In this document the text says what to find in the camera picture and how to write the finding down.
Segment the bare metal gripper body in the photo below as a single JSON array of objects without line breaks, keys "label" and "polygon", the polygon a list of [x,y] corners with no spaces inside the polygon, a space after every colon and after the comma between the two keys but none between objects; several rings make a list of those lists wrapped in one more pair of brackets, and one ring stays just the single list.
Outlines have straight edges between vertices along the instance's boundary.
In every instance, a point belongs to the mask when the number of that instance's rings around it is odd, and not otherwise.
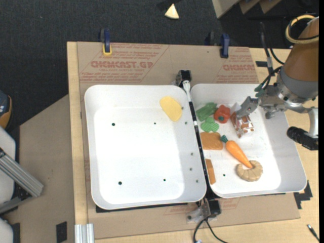
[{"label": "bare metal gripper body", "polygon": [[302,98],[291,92],[285,85],[270,85],[259,99],[259,106],[267,112],[292,110],[294,112],[310,112],[315,107],[305,107],[309,98]]}]

